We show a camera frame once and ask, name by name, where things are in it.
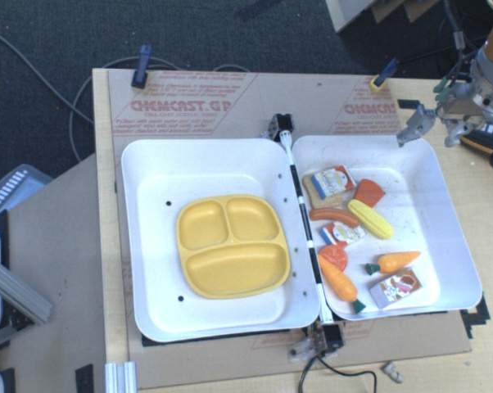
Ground orange pizza slice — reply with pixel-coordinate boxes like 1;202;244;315
353;178;387;209

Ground thin black and white rod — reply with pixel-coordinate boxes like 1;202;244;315
279;129;334;325

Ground long orange carrot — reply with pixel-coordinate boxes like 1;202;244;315
316;254;367;314

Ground tan bread slice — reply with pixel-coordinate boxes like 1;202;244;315
302;173;344;210

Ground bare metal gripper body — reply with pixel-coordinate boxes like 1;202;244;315
434;80;493;124

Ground white plastic tray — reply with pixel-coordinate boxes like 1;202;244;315
291;133;484;322
120;137;322;343

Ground large blue and white carton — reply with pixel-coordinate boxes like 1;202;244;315
310;165;357;201

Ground black block with thin wires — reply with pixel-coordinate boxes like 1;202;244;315
268;112;295;141
289;321;346;362

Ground round orange slice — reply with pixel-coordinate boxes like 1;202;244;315
318;243;349;273

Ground grey and brown carton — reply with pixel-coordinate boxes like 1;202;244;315
368;268;423;310

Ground brown sausage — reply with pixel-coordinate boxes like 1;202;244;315
309;207;361;229

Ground black cylinder on white bracket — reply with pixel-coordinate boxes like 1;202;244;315
459;123;493;170

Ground small blue and white carton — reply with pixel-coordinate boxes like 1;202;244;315
319;221;368;248

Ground yellow corn cob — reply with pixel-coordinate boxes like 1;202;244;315
346;198;395;241

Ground yellow divided plate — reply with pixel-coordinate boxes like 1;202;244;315
175;193;292;300

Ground brown cardboard board red print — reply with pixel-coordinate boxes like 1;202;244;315
106;68;473;391

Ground short orange carrot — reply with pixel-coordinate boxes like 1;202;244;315
364;251;422;277

